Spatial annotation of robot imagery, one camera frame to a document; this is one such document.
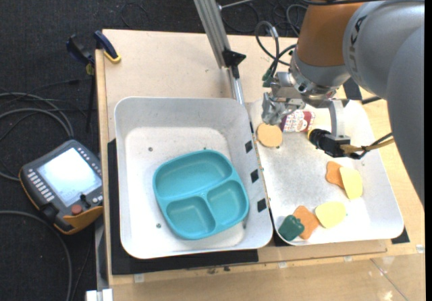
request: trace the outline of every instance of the black bracket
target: black bracket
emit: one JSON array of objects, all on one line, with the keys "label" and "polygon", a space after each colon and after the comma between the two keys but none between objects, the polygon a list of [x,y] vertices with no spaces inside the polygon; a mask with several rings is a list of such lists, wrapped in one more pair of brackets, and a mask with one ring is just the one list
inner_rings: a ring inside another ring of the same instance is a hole
[{"label": "black bracket", "polygon": [[227,67],[231,67],[232,76],[235,79],[240,78],[240,73],[238,71],[238,65],[240,62],[242,62],[244,59],[246,59],[246,56],[244,54],[237,53],[232,50],[225,49],[222,52],[222,57],[225,62],[225,65]]}]

